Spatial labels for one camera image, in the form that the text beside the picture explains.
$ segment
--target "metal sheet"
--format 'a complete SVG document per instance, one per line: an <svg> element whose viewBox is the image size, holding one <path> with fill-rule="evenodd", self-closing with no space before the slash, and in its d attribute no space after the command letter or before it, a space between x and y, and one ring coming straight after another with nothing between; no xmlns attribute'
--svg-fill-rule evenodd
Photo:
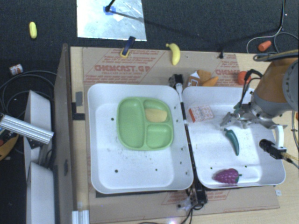
<svg viewBox="0 0 299 224"><path fill-rule="evenodd" d="M141 0L77 0L77 34L84 38L146 41Z"/></svg>

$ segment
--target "green chili pepper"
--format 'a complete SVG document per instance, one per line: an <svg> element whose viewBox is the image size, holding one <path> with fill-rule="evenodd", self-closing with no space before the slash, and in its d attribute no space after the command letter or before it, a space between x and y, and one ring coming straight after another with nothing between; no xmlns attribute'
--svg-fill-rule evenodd
<svg viewBox="0 0 299 224"><path fill-rule="evenodd" d="M240 152L240 148L239 148L239 142L237 139L237 136L235 135L234 131L232 131L231 129L224 129L225 136L232 142L233 146L234 146L234 150L235 150L235 155L239 155Z"/></svg>

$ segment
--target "black floor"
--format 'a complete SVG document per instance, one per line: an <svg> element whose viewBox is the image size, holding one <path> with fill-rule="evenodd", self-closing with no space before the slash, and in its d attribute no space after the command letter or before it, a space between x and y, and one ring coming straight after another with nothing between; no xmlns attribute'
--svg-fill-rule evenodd
<svg viewBox="0 0 299 224"><path fill-rule="evenodd" d="M277 32L282 0L142 0L142 6L148 41L136 42L134 48L165 49L167 42L174 42L182 50L246 53L250 39ZM284 31L298 36L299 0L286 0L284 14ZM28 34L30 21L37 25L36 40ZM13 64L21 63L24 71L56 72L63 43L124 45L117 40L77 38L76 27L76 0L0 0L0 86L11 78L8 68ZM253 41L249 52L258 52L262 41ZM277 42L281 51L298 49L298 41L290 36L279 36ZM54 81L51 75L47 78ZM7 88L5 102L28 89L51 94L43 81L28 77ZM26 95L16 98L9 107L13 116L21 114L26 105ZM16 148L22 150L21 140ZM13 150L9 157L0 161L0 223L22 224L26 220L23 156Z"/></svg>

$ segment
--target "cardboard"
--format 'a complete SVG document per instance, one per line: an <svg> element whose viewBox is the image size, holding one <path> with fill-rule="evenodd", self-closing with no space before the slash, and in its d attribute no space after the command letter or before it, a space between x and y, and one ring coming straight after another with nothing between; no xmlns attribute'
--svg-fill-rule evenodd
<svg viewBox="0 0 299 224"><path fill-rule="evenodd" d="M81 92L85 99L79 102L77 112L86 114L86 94L88 88L95 83L119 84L163 84L167 85L168 78L173 74L183 74L185 85L190 74L198 69L211 72L212 76L219 76L217 85L239 86L236 74L239 72L235 54L227 54L219 59L217 53L188 52L181 53L181 60L177 66L171 65L171 51L163 50L131 50L127 59L119 57L121 49L107 48L72 48L72 73L81 85L72 79L73 94ZM165 217L184 217L186 211L178 208L178 204L187 199L185 191L158 193L131 193L125 195L101 195L96 193L90 182L90 148L88 137L88 117L85 121L75 121L81 129L86 124L86 156L82 143L74 143L74 160L87 161L87 179L76 178L76 188L79 188L80 207L90 211L90 223L112 223L134 220L146 220ZM272 186L254 187L231 190L210 190L207 192L208 203L201 211L194 215L239 212L247 210L275 209L279 207L274 188Z"/></svg>

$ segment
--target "divided green plate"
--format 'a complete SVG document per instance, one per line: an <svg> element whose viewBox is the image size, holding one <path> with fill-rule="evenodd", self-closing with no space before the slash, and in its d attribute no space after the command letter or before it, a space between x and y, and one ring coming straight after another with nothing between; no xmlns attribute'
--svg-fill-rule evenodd
<svg viewBox="0 0 299 224"><path fill-rule="evenodd" d="M167 112L164 122L150 122L145 109L159 109ZM173 123L170 109L159 99L129 97L123 99L117 108L117 134L123 146L134 150L160 150L173 140Z"/></svg>

